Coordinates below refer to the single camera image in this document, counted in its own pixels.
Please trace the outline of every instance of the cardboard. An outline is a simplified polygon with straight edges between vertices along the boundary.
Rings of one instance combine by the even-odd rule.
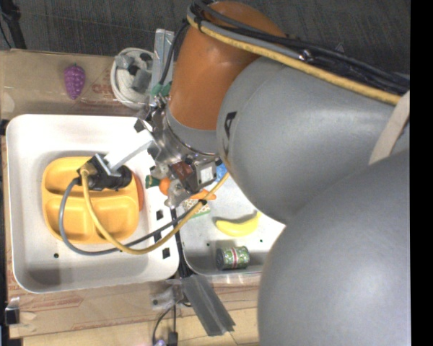
[[[80,98],[75,101],[67,96],[62,76],[62,71],[74,62],[82,66],[87,75],[84,91]],[[16,49],[0,51],[1,119],[11,120],[17,115],[27,113],[134,115],[133,110],[115,101],[113,97],[108,76],[112,63],[113,58],[104,56],[44,53]],[[7,298],[9,303],[15,303],[19,309],[18,323],[9,327],[10,337],[14,339],[32,336],[28,339],[29,342],[25,342],[25,345],[52,345],[49,340],[74,340],[84,334],[88,335],[88,341],[70,343],[74,345],[98,345],[95,338],[99,337],[100,345],[126,345],[125,343],[109,343],[104,337],[109,334],[116,340],[134,340],[138,329],[146,330],[147,337],[150,337],[153,327],[151,324],[159,316],[159,312],[152,309],[150,296],[166,289],[169,285],[165,281],[45,294],[29,293],[19,286],[14,279],[12,269],[9,191],[6,189],[8,174],[6,172],[6,141],[4,137],[1,140],[1,150]],[[259,280],[259,275],[251,275],[244,284],[234,285],[216,282],[213,283],[213,286],[228,311],[255,309]],[[196,319],[193,309],[186,307],[180,309],[179,317],[190,316],[194,316]],[[241,339],[244,342],[256,342],[256,321],[249,322],[249,324],[244,323],[243,326],[244,332]],[[68,333],[62,337],[61,332]],[[232,337],[228,335],[225,337],[224,339],[229,342],[228,345],[235,345]],[[192,340],[191,337],[189,343],[183,344],[224,345],[224,343],[209,343],[213,342],[210,339],[211,337],[206,337],[205,334],[199,334],[198,340]]]

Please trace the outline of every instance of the beige strap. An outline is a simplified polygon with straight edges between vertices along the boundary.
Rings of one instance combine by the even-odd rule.
[[[409,119],[410,91],[407,91],[396,104],[385,129],[375,144],[369,164],[388,157],[393,150],[404,126]]]

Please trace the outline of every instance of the purple grape toy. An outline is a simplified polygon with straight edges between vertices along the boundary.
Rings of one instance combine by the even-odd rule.
[[[85,85],[85,71],[81,66],[74,64],[64,69],[64,83],[66,91],[75,100],[81,93]]]

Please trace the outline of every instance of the black metal pole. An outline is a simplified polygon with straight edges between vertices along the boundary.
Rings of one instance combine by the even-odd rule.
[[[8,24],[9,31],[12,34],[14,46],[19,49],[27,49],[24,36],[22,35],[19,25],[21,12],[19,7],[14,5],[13,0],[0,0],[1,15]]]

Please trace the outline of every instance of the white sink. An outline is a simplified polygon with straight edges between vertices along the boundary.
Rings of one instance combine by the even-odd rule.
[[[12,261],[17,282],[32,293],[47,293],[129,283],[165,280],[175,274],[178,249],[174,239],[149,254],[121,252],[87,257],[68,249],[48,230],[43,217],[41,182],[45,168],[65,156],[108,153],[134,135],[134,117],[86,115],[20,115],[6,129],[11,211]],[[144,178],[154,165],[143,152],[126,166]],[[133,241],[171,220],[158,187],[144,190],[139,225],[126,241]],[[162,232],[164,236],[171,228]],[[136,245],[154,243],[150,238]],[[109,244],[78,245],[81,249],[107,249]]]

